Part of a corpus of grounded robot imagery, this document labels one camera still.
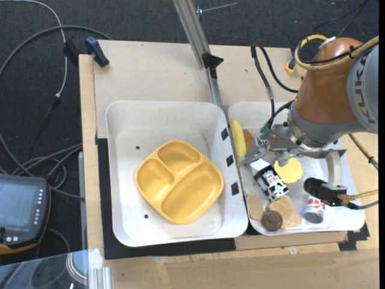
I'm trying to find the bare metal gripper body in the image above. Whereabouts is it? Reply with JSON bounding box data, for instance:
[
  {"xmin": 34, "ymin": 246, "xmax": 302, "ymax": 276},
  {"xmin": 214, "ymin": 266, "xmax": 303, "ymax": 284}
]
[{"xmin": 265, "ymin": 122, "xmax": 325, "ymax": 159}]

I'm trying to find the tan oval biscuit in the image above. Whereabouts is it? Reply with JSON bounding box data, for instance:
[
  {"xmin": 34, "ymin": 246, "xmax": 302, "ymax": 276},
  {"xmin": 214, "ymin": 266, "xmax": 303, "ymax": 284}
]
[{"xmin": 246, "ymin": 193, "xmax": 265, "ymax": 222}]

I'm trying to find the yellow banana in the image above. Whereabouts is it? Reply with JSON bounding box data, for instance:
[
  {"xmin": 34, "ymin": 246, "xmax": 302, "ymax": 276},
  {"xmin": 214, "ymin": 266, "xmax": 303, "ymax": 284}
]
[{"xmin": 230, "ymin": 119, "xmax": 248, "ymax": 163}]

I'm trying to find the white plastic tray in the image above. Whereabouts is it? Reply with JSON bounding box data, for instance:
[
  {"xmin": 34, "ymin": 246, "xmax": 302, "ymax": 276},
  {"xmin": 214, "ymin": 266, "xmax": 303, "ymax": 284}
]
[
  {"xmin": 227, "ymin": 101, "xmax": 366, "ymax": 236},
  {"xmin": 105, "ymin": 100, "xmax": 249, "ymax": 248}
]

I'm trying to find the red and white can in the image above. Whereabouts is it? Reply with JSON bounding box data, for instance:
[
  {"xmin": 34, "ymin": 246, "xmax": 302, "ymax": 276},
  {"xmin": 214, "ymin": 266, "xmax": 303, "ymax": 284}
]
[{"xmin": 303, "ymin": 194, "xmax": 327, "ymax": 225}]

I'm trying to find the cow print milk carton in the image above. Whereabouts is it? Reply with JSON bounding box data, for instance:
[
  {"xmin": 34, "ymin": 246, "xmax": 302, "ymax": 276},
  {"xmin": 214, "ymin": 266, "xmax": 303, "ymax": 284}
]
[{"xmin": 249, "ymin": 158, "xmax": 290, "ymax": 202}]

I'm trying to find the yellow round biscuit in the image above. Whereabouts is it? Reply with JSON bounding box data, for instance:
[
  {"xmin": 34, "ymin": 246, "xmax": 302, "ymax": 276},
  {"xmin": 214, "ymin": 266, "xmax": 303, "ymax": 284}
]
[{"xmin": 273, "ymin": 157, "xmax": 304, "ymax": 185}]

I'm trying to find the tan bread slice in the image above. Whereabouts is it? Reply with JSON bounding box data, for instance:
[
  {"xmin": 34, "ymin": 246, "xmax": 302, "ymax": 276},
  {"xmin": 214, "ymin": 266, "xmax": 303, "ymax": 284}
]
[{"xmin": 268, "ymin": 194, "xmax": 302, "ymax": 231}]

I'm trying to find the black cylinder on white bracket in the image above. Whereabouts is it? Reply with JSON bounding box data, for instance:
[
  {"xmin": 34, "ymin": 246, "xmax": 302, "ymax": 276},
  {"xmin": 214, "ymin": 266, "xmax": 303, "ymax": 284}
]
[{"xmin": 303, "ymin": 149, "xmax": 348, "ymax": 207}]

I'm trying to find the brown doughnut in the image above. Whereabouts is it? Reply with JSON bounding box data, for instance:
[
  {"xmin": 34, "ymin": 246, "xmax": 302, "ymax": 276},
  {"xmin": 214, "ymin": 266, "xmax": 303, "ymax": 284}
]
[{"xmin": 260, "ymin": 210, "xmax": 284, "ymax": 232}]

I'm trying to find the yellow divided plate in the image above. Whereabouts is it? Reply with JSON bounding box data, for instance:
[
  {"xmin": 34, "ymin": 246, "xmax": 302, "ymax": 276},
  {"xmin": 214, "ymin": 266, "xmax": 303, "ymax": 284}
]
[{"xmin": 134, "ymin": 139, "xmax": 226, "ymax": 226}]

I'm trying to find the brown toy bread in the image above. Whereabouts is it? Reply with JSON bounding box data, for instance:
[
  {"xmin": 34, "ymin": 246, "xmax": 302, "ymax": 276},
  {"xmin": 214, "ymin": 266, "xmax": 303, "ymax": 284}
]
[{"xmin": 242, "ymin": 129, "xmax": 255, "ymax": 151}]

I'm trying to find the pale wood board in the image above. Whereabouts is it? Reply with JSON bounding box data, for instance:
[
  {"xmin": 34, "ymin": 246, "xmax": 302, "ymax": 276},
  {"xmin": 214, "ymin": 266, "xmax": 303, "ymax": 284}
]
[{"xmin": 92, "ymin": 39, "xmax": 371, "ymax": 251}]

